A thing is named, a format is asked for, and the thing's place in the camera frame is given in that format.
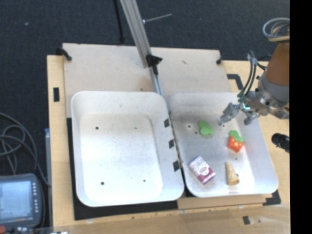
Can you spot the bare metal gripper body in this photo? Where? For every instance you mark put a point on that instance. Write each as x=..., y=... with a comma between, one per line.
x=263, y=103

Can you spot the green toy broccoli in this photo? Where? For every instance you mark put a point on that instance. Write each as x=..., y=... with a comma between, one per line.
x=206, y=128

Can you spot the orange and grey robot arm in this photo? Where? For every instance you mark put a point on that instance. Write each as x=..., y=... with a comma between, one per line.
x=279, y=64

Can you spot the pale wood flat board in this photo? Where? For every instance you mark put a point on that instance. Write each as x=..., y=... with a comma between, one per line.
x=104, y=69

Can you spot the white plastic tray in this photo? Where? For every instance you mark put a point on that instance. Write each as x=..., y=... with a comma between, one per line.
x=119, y=155
x=214, y=155

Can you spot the purple and white carton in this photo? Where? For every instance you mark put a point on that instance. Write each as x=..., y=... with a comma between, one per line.
x=201, y=170

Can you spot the tan toy ice cream cone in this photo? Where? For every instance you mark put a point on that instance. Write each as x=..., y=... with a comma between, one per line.
x=231, y=174

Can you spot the red toy strawberry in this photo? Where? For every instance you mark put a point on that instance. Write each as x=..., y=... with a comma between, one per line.
x=235, y=144

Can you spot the black cylinder on white bracket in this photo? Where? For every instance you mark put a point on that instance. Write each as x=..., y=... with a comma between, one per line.
x=281, y=140

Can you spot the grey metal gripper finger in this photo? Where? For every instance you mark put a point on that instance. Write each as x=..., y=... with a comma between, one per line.
x=249, y=119
x=229, y=112

